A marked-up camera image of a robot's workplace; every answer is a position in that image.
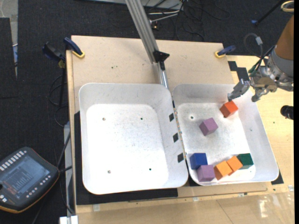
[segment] black carpet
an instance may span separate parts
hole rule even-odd
[[[276,44],[291,15],[277,8],[257,27],[251,20],[261,18],[278,1],[189,0],[179,16],[161,21],[154,35],[162,40],[221,42],[224,47],[236,46],[231,55],[251,55],[243,39],[248,33],[255,33],[262,38],[266,51]],[[139,38],[139,35],[126,5],[82,0],[19,0],[18,23],[19,90],[16,98],[0,99],[0,158],[20,147],[29,146],[56,165],[64,142],[60,125],[68,121],[68,113],[67,108],[57,110],[58,107],[49,102],[51,85],[62,70],[55,61],[43,55],[43,45],[49,42],[64,51],[63,39],[66,36]],[[259,52],[256,44],[251,42],[251,45],[254,51]],[[51,100],[59,101],[59,89],[52,94]],[[67,101],[66,90],[64,101]],[[59,183],[49,196],[36,223],[56,224],[59,217],[66,216],[62,199],[65,194]],[[33,206],[17,215],[0,211],[0,223],[30,224],[39,207]]]
[[[10,19],[0,18],[0,99],[17,96]]]

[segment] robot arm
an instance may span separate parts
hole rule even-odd
[[[269,59],[265,61],[265,66],[261,66],[265,56],[269,56]],[[229,101],[244,94],[250,86],[255,90],[255,95],[251,98],[253,102],[258,101],[262,95],[275,92],[277,88],[293,91],[294,15],[285,26],[276,46],[264,57],[249,70],[250,81],[240,80],[234,91],[228,94]]]

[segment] blue clamp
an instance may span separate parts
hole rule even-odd
[[[65,55],[56,48],[52,47],[49,42],[46,42],[43,46],[43,54],[50,60],[57,62],[65,62]]]
[[[229,47],[224,48],[224,49],[221,50],[221,51],[216,51],[216,52],[215,52],[215,56],[216,56],[217,58],[222,58],[222,57],[224,57],[227,53],[232,52],[232,51],[234,51],[234,50],[235,50],[235,46],[234,46],[234,45],[233,45],[233,46],[229,46]]]
[[[81,51],[81,49],[76,45],[76,43],[73,42],[70,38],[64,38],[64,43],[66,44],[66,49],[72,50],[73,54],[78,58],[82,59],[85,56],[84,51]]]

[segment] blue cube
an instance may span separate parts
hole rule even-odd
[[[207,165],[206,153],[194,153],[190,156],[191,169],[198,169],[201,165]]]

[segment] green cube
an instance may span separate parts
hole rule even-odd
[[[253,165],[253,161],[250,154],[239,154],[237,158],[243,164],[243,167],[240,169],[248,169]]]

